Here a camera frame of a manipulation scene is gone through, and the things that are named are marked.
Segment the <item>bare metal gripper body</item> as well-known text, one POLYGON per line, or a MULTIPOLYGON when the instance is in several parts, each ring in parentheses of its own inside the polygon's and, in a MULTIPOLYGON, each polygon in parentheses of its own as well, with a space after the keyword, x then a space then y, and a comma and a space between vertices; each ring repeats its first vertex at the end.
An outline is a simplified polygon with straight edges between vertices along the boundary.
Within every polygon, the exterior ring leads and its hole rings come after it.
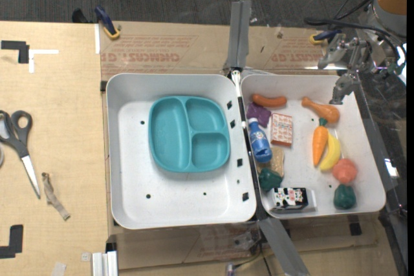
POLYGON ((370 70, 405 74, 405 17, 382 9, 365 9, 358 18, 361 39, 371 45, 370 70))

